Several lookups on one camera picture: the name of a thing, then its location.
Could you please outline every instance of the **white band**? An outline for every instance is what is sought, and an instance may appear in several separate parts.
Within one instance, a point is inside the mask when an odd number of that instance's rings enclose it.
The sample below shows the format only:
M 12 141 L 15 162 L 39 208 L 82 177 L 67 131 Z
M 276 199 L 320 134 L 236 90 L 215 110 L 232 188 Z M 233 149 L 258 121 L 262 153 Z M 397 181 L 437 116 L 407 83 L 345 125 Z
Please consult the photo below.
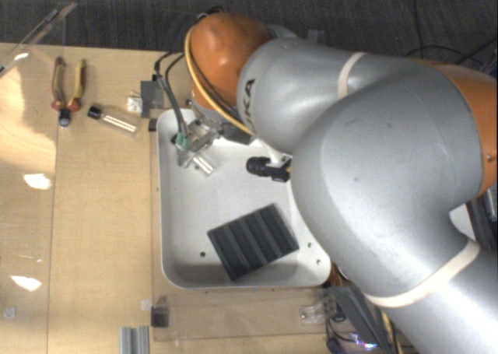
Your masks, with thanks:
M 465 247 L 448 263 L 437 269 L 430 277 L 422 281 L 412 290 L 391 297 L 375 297 L 365 295 L 373 304 L 379 307 L 398 308 L 409 306 L 424 299 L 442 285 L 451 281 L 460 271 L 470 265 L 478 256 L 480 246 L 473 240 L 468 240 Z
M 366 53 L 364 52 L 354 53 L 353 55 L 351 55 L 351 58 L 349 58 L 348 61 L 342 67 L 341 73 L 339 73 L 338 88 L 337 88 L 337 96 L 339 99 L 342 99 L 348 95 L 349 73 L 351 73 L 351 69 L 355 65 L 355 63 L 357 63 L 358 60 L 365 54 Z

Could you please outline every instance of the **white tray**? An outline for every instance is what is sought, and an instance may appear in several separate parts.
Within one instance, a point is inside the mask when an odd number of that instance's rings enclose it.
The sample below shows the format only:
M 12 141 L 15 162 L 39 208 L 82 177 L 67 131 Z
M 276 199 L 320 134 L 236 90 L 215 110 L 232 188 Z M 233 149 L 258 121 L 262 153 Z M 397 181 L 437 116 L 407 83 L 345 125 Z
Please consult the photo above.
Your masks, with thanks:
M 182 111 L 186 122 L 191 110 Z M 160 162 L 161 254 L 164 275 L 181 288 L 305 287 L 323 283 L 331 261 L 311 235 L 293 200 L 290 181 L 279 183 L 246 171 L 247 159 L 267 156 L 261 143 L 240 145 L 224 138 L 208 150 L 216 162 L 207 177 L 193 166 L 177 165 L 170 140 L 177 132 L 172 110 L 157 123 Z M 207 232 L 275 204 L 300 249 L 249 275 L 231 281 Z

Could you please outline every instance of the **industrial robot arm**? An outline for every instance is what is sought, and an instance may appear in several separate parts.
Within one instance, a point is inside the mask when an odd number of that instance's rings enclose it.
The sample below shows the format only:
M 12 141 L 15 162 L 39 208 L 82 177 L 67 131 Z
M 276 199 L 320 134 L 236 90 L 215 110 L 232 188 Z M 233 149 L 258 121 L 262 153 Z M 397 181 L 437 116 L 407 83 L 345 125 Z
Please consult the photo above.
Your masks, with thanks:
M 272 38 L 247 17 L 227 39 L 222 26 L 237 18 L 207 16 L 188 40 L 192 72 L 213 92 L 232 52 L 239 56 L 229 66 L 237 95 L 224 95 L 221 113 L 195 106 L 292 157 L 293 195 L 310 231 L 421 353 L 496 352 L 496 252 L 468 241 L 448 215 L 496 183 L 496 80 Z M 209 75 L 205 57 L 221 69 Z

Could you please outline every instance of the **wooden table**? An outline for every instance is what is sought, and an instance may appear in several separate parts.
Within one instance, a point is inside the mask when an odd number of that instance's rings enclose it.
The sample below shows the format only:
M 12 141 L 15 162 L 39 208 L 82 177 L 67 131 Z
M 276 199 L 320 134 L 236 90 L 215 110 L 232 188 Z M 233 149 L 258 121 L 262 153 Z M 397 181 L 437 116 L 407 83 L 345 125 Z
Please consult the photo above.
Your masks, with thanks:
M 11 47 L 0 44 L 0 55 Z M 77 62 L 88 65 L 82 111 L 64 130 L 50 108 L 58 55 L 67 64 L 67 96 Z M 93 103 L 125 109 L 159 55 L 39 46 L 0 79 L 0 308 L 16 307 L 15 318 L 0 316 L 0 352 L 114 354 L 120 327 L 149 324 L 141 308 L 153 297 L 148 120 L 129 138 L 86 110 Z M 170 80 L 182 103 L 190 84 L 184 64 Z M 41 286 L 30 292 L 12 276 Z M 324 334 L 154 342 L 151 332 L 151 352 L 328 350 Z

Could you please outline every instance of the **red and yellow pliers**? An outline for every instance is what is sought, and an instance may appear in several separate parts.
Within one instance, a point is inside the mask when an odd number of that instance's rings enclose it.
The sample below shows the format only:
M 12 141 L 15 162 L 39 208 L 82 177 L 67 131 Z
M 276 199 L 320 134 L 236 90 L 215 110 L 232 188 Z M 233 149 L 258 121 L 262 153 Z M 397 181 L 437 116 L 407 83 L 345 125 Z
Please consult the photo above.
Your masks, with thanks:
M 59 124 L 66 128 L 71 120 L 71 112 L 77 112 L 81 108 L 81 97 L 85 89 L 85 70 L 86 62 L 82 59 L 76 66 L 75 73 L 75 91 L 71 99 L 66 104 L 64 101 L 64 92 L 62 90 L 62 73 L 65 63 L 62 57 L 57 57 L 54 66 L 54 76 L 52 77 L 52 95 L 54 102 L 52 108 L 59 113 Z

